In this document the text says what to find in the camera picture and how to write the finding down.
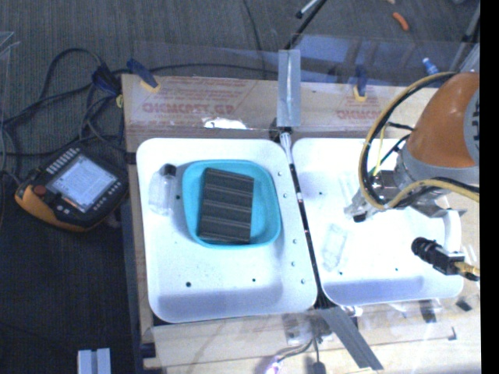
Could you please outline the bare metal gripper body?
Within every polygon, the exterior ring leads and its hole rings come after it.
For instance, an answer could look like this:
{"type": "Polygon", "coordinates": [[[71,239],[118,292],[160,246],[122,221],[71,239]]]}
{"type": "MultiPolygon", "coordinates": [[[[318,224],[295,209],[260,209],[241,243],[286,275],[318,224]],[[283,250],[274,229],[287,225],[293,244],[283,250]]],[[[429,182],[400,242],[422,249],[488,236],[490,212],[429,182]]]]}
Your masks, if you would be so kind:
{"type": "Polygon", "coordinates": [[[416,180],[405,170],[381,170],[372,177],[373,190],[383,203],[389,203],[399,194],[402,196],[392,209],[403,210],[413,208],[427,217],[439,217],[443,208],[437,205],[437,200],[447,192],[435,186],[417,186],[404,192],[416,180]]]}

